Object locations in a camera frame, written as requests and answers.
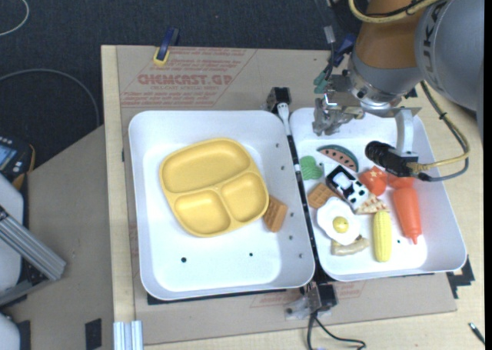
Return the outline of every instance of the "fried egg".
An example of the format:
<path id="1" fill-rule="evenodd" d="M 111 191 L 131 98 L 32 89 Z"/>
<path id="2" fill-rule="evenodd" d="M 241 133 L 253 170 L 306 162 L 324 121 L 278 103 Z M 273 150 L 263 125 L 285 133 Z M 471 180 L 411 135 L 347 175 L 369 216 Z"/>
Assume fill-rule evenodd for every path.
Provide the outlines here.
<path id="1" fill-rule="evenodd" d="M 343 246 L 351 244 L 361 234 L 361 223 L 351 207 L 337 197 L 329 198 L 317 210 L 317 223 L 331 239 Z"/>

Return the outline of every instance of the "black pen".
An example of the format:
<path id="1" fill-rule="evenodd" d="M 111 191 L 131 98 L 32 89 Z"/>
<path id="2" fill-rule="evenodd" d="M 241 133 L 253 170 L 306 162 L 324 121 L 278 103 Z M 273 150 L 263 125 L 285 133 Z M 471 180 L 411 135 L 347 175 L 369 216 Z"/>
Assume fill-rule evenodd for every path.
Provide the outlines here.
<path id="1" fill-rule="evenodd" d="M 471 330 L 474 332 L 474 334 L 481 340 L 481 342 L 485 345 L 485 338 L 482 336 L 480 331 L 478 330 L 477 326 L 473 322 L 469 322 L 468 325 L 470 326 Z"/>

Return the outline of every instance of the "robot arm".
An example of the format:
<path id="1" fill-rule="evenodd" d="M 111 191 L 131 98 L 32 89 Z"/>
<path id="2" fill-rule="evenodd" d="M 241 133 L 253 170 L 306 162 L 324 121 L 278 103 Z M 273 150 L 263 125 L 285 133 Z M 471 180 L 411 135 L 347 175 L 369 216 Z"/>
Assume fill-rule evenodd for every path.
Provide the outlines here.
<path id="1" fill-rule="evenodd" d="M 451 101 L 476 111 L 482 132 L 484 0 L 371 0 L 366 14 L 354 0 L 349 3 L 363 23 L 347 70 L 343 76 L 332 75 L 324 99 L 316 100 L 314 132 L 333 134 L 365 112 L 395 117 L 395 159 L 415 162 L 415 154 L 405 155 L 413 142 L 408 119 L 419 108 L 397 105 L 423 80 Z M 387 170 L 415 175 L 405 164 L 389 165 Z"/>

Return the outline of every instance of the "yellow corn cob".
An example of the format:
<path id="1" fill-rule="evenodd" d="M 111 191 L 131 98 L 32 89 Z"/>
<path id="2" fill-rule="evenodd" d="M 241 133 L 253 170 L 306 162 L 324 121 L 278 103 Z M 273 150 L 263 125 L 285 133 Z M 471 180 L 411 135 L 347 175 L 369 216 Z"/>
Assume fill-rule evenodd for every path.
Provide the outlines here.
<path id="1" fill-rule="evenodd" d="M 376 212 L 373 220 L 373 247 L 376 260 L 386 262 L 391 257 L 391 218 L 386 211 Z"/>

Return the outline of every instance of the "watermelon slice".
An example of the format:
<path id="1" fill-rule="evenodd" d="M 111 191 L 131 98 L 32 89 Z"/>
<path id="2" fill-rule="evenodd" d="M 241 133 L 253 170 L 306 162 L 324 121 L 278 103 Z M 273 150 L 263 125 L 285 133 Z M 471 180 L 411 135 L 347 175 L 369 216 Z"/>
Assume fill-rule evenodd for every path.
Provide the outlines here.
<path id="1" fill-rule="evenodd" d="M 338 164 L 343 165 L 351 169 L 352 171 L 359 171 L 359 162 L 355 157 L 354 153 L 352 153 L 347 148 L 339 145 L 325 145 L 316 149 L 322 155 L 325 155 L 333 160 L 335 160 Z"/>

